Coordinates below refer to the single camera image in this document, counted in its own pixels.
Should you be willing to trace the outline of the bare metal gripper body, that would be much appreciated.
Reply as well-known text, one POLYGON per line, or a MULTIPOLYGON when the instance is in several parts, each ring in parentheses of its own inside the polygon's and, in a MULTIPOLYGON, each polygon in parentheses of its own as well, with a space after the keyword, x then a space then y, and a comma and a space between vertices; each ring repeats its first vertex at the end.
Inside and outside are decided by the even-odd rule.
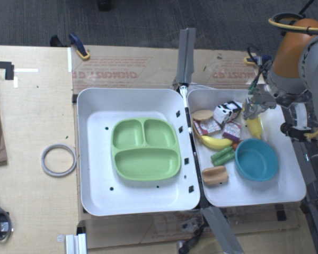
POLYGON ((309 98, 307 89, 300 94, 293 94, 273 85, 258 84, 250 98, 250 111, 266 111, 275 109, 277 105, 290 108, 293 104, 307 102, 309 98))

